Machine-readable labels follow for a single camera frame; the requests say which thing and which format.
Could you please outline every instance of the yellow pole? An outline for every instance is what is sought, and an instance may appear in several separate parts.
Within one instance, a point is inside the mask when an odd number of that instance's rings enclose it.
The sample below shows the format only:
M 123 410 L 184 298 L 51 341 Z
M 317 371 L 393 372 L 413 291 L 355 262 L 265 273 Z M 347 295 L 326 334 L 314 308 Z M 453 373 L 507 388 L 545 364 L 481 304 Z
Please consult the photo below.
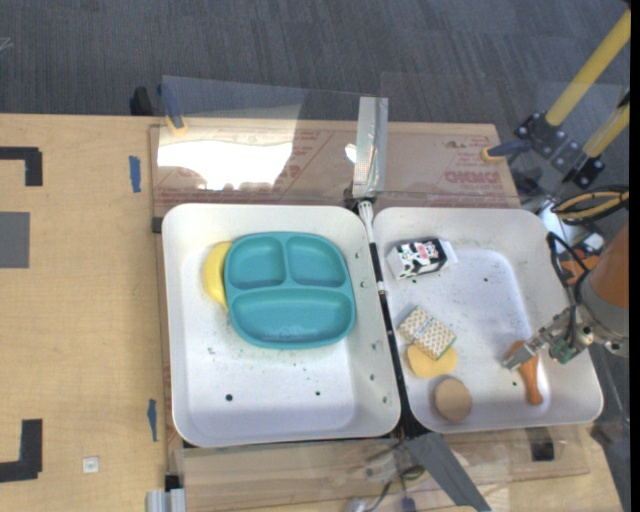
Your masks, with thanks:
M 627 9 L 618 22 L 596 48 L 589 60 L 556 100 L 545 115 L 551 126 L 560 126 L 569 113 L 598 79 L 614 57 L 631 38 L 631 9 Z
M 616 109 L 607 122 L 585 143 L 582 148 L 584 154 L 591 158 L 600 156 L 611 141 L 629 124 L 630 115 L 631 103 L 627 103 L 622 109 Z

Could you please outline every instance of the wooden board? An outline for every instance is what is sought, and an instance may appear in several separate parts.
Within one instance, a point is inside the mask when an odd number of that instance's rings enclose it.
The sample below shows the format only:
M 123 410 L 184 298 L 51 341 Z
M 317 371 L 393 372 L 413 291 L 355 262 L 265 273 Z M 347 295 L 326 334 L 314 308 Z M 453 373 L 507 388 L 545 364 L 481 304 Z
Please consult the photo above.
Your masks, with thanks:
M 524 430 L 445 436 L 494 512 L 510 510 L 620 511 L 600 446 L 586 426 L 549 428 L 553 461 L 533 461 Z M 398 468 L 414 462 L 397 441 L 292 443 L 177 453 L 190 512 L 343 512 L 352 497 L 369 506 L 392 479 L 376 510 L 401 508 Z M 419 510 L 455 508 L 428 472 L 407 482 Z
M 21 421 L 43 421 L 43 470 L 0 484 L 3 511 L 142 511 L 164 487 L 151 121 L 0 116 L 0 146 L 37 146 L 44 162 L 44 186 L 25 187 L 24 163 L 0 161 L 0 211 L 31 221 L 29 268 L 0 268 L 2 462 L 18 459 Z M 85 474 L 91 456 L 100 470 Z

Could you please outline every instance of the cow print carton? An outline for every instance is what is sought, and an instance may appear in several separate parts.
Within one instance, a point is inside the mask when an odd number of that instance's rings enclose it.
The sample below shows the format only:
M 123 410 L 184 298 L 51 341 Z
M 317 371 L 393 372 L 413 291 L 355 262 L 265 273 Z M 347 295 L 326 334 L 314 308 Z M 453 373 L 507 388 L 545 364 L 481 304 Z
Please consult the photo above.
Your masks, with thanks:
M 389 251 L 386 260 L 396 279 L 437 272 L 458 261 L 451 244 L 438 238 L 397 244 Z

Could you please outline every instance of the black cable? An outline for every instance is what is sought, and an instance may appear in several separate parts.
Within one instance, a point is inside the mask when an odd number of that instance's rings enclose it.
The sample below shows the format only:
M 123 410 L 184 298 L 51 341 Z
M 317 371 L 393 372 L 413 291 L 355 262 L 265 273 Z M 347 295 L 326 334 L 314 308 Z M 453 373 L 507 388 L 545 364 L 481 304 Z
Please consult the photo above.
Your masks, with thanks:
M 389 480 L 385 486 L 382 489 L 382 492 L 380 493 L 380 497 L 378 498 L 378 501 L 376 501 L 376 503 L 373 505 L 373 507 L 366 509 L 364 512 L 373 512 L 375 509 L 378 508 L 378 506 L 380 505 L 380 503 L 382 503 L 382 500 L 386 498 L 387 494 L 389 493 L 389 488 L 391 487 L 391 483 L 393 481 Z
M 604 200 L 599 206 L 578 206 L 585 201 Z M 603 219 L 622 209 L 629 209 L 629 187 L 608 185 L 567 198 L 551 208 L 551 213 L 568 226 L 580 226 Z
M 400 483 L 402 485 L 402 490 L 405 493 L 405 495 L 407 492 L 407 486 L 405 481 L 417 480 L 423 474 L 424 474 L 424 468 L 419 464 L 416 464 L 415 466 L 411 466 L 399 474 Z M 387 494 L 389 494 L 389 489 L 391 488 L 392 483 L 393 483 L 393 480 L 389 480 L 385 484 L 385 486 L 382 489 L 382 492 L 380 493 L 380 497 L 378 498 L 378 501 L 376 501 L 376 503 L 371 508 L 366 509 L 365 512 L 373 512 L 376 508 L 378 508 L 378 506 L 380 506 L 380 503 L 382 503 L 382 500 L 386 498 Z
M 578 265 L 580 265 L 580 267 L 583 270 L 583 272 L 580 275 L 580 277 L 576 280 L 573 288 L 571 288 L 569 286 L 569 283 L 564 278 L 563 273 L 562 273 L 562 269 L 560 268 L 560 264 L 558 262 L 558 250 L 557 250 L 557 247 L 556 247 L 556 242 L 559 243 L 560 245 L 562 245 L 567 250 L 567 252 L 571 255 L 573 260 Z M 556 271 L 556 274 L 558 275 L 558 279 L 560 279 L 560 282 L 561 282 L 562 286 L 566 290 L 568 290 L 568 293 L 570 294 L 570 296 L 573 299 L 572 304 L 571 304 L 571 309 L 569 311 L 569 325 L 567 326 L 567 331 L 566 331 L 565 336 L 564 336 L 565 339 L 567 340 L 567 345 L 570 348 L 573 348 L 574 345 L 575 345 L 576 311 L 577 311 L 579 298 L 580 298 L 580 291 L 579 291 L 580 290 L 580 285 L 582 284 L 582 281 L 584 280 L 584 278 L 589 273 L 589 269 L 582 262 L 582 260 L 578 257 L 578 255 L 571 248 L 571 246 L 567 242 L 565 242 L 562 238 L 560 238 L 558 235 L 556 235 L 555 233 L 549 232 L 547 234 L 547 244 L 549 245 L 549 249 L 551 250 L 551 264 L 553 265 L 553 269 Z

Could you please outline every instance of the yellow plate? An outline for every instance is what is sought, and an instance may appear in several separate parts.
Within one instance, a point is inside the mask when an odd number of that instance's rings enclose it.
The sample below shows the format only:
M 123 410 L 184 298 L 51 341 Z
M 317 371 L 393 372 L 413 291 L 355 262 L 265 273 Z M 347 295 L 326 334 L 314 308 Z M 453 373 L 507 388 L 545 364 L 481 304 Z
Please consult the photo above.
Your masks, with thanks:
M 217 300 L 226 311 L 227 299 L 224 293 L 224 260 L 233 242 L 220 242 L 216 244 L 204 262 L 203 278 L 204 289 Z

